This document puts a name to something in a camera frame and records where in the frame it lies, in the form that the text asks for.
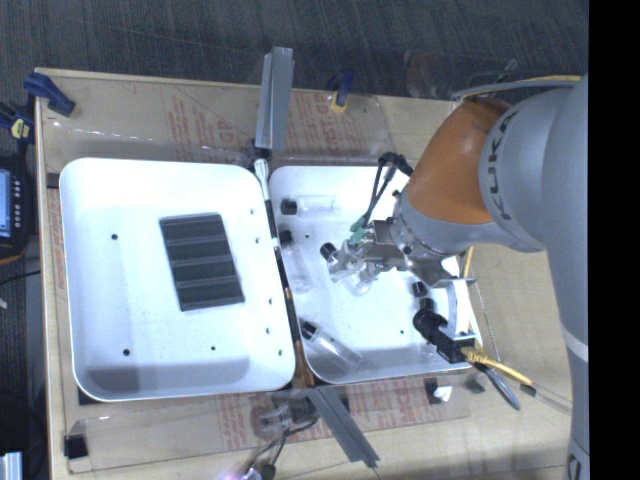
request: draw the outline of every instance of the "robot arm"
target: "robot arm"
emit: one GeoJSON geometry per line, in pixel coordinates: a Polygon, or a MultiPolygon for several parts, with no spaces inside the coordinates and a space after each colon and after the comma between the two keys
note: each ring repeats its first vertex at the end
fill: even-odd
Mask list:
{"type": "MultiPolygon", "coordinates": [[[[442,262],[474,244],[546,249],[573,389],[565,478],[581,480],[590,477],[587,99],[585,76],[514,106],[465,101],[430,141],[393,216],[361,223],[355,239],[323,252],[334,279],[357,272],[371,282],[398,268],[433,287],[454,277],[442,262]]],[[[432,320],[419,312],[414,325],[435,342],[432,331],[442,322],[432,320]]]]}

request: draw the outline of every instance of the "glass vial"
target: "glass vial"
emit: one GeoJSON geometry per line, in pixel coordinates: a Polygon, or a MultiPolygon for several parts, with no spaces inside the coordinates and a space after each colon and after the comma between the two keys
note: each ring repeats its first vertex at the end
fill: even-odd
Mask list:
{"type": "Polygon", "coordinates": [[[340,370],[353,373],[360,367],[362,356],[344,343],[329,336],[323,329],[301,319],[300,330],[307,346],[318,354],[331,359],[340,370]]]}
{"type": "Polygon", "coordinates": [[[335,197],[331,195],[299,196],[295,199],[283,199],[280,204],[283,215],[297,217],[322,217],[335,211],[335,197]]]}
{"type": "Polygon", "coordinates": [[[280,250],[291,291],[305,293],[311,290],[313,280],[307,269],[304,256],[300,247],[293,241],[293,235],[288,229],[280,232],[280,250]]]}

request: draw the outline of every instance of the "gray carpet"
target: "gray carpet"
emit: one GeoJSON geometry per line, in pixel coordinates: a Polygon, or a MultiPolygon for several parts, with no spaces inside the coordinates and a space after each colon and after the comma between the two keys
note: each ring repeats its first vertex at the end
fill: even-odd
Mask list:
{"type": "MultiPolygon", "coordinates": [[[[0,0],[0,27],[0,101],[18,103],[36,66],[259,84],[274,45],[294,49],[295,87],[352,68],[353,91],[395,96],[447,98],[511,59],[537,74],[589,61],[589,0],[0,0]]],[[[0,153],[14,149],[3,131],[0,153]]],[[[21,272],[0,266],[0,281],[21,272]]],[[[0,297],[0,393],[26,399],[27,353],[41,351],[26,347],[24,281],[0,297]]],[[[0,400],[0,429],[9,414],[0,400]]]]}

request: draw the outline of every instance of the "blue clamp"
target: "blue clamp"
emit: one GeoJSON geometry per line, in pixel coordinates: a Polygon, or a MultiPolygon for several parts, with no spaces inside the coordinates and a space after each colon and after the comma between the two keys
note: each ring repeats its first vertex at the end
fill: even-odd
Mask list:
{"type": "Polygon", "coordinates": [[[35,143],[34,111],[35,97],[47,98],[48,107],[65,117],[69,117],[76,104],[67,98],[48,76],[40,73],[29,73],[23,83],[27,90],[27,103],[10,105],[0,103],[0,128],[6,128],[11,136],[19,142],[35,143]]]}
{"type": "Polygon", "coordinates": [[[22,86],[29,94],[47,98],[48,108],[65,117],[69,117],[76,106],[75,102],[67,98],[48,76],[41,73],[29,73],[22,86]]]}
{"type": "Polygon", "coordinates": [[[347,105],[347,96],[353,85],[355,73],[353,69],[347,69],[334,75],[327,82],[326,90],[334,91],[331,107],[335,110],[344,110],[347,105]]]}

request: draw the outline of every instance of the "wooden table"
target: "wooden table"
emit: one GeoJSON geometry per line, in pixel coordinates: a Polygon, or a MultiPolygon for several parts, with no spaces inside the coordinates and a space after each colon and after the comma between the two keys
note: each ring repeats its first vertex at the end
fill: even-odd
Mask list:
{"type": "MultiPolygon", "coordinates": [[[[213,402],[80,402],[70,359],[64,247],[55,187],[62,168],[84,156],[201,162],[224,157],[253,137],[259,87],[39,71],[77,102],[69,119],[48,110],[40,100],[36,108],[51,478],[222,478],[250,454],[250,432],[243,434],[237,428],[246,421],[234,422],[229,416],[246,414],[243,411],[250,408],[244,402],[233,397],[213,402]],[[218,428],[205,444],[178,442],[166,425],[158,423],[163,418],[181,420],[188,434],[189,424],[212,414],[218,414],[216,422],[220,424],[222,418],[232,431],[223,435],[218,428]],[[100,422],[106,421],[111,426],[101,432],[105,427],[100,422]],[[114,431],[118,425],[123,429],[120,433],[114,431]],[[64,454],[65,436],[87,432],[93,449],[86,457],[69,460],[64,454]],[[167,458],[167,449],[175,452],[172,457],[181,458],[167,458]],[[132,465],[114,467],[121,464],[132,465]]],[[[453,108],[443,101],[353,95],[345,114],[337,116],[328,113],[327,96],[321,91],[294,90],[287,139],[294,151],[310,148],[329,160],[348,157],[359,162],[393,149],[415,162],[453,108]]],[[[436,410],[420,401],[423,393],[418,394],[410,380],[382,383],[356,394],[363,400],[386,400],[384,410],[366,407],[360,420],[356,418],[381,458],[376,472],[362,463],[349,463],[336,441],[317,430],[316,435],[284,448],[277,478],[531,478],[527,471],[533,469],[536,478],[560,478],[571,390],[546,255],[480,246],[473,269],[479,289],[473,292],[472,302],[489,352],[532,377],[544,396],[521,395],[522,410],[516,412],[486,383],[486,391],[477,395],[456,386],[455,402],[436,410]],[[519,473],[524,476],[512,471],[524,471],[519,473]]]]}

